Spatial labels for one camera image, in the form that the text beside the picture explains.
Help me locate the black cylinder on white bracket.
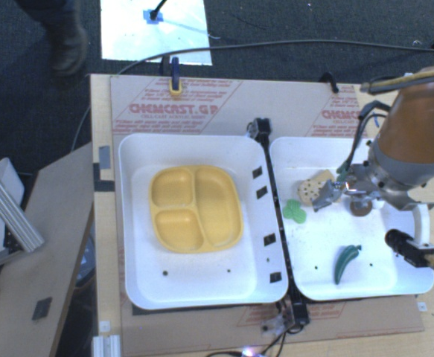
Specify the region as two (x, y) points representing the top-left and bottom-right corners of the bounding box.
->
(384, 201), (434, 269)

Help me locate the thin black rod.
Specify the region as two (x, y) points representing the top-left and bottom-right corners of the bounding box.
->
(257, 132), (302, 305)

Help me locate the yellow divided plate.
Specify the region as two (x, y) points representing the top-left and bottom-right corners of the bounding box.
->
(148, 164), (245, 254)

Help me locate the brown cardboard board red print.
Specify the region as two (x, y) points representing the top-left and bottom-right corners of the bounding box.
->
(109, 74), (425, 344)

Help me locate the green chili pepper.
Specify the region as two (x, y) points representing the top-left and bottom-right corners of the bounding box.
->
(333, 244), (363, 286)

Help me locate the brown doughnut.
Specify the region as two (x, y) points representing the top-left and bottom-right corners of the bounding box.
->
(349, 201), (372, 218)

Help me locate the green broccoli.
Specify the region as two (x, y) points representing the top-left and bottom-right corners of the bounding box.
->
(282, 199), (307, 224)

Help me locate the tan biscuit with holes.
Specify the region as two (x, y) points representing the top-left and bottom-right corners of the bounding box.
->
(297, 169), (343, 206)

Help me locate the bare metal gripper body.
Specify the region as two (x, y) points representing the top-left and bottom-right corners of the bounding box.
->
(341, 163), (414, 205)

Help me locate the person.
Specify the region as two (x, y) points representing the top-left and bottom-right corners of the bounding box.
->
(0, 0), (90, 77)

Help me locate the white plastic tray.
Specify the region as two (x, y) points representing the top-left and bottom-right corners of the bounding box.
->
(269, 136), (434, 302)
(118, 132), (290, 311)

